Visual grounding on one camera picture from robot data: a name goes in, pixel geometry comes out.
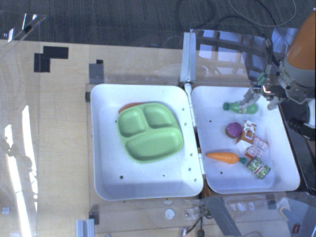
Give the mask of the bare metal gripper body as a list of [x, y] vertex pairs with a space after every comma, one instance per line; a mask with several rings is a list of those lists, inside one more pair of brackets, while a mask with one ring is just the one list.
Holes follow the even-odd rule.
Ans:
[[315, 97], [315, 81], [297, 82], [287, 77], [264, 77], [261, 79], [261, 93], [268, 101], [271, 97], [292, 100], [297, 104], [305, 103]]

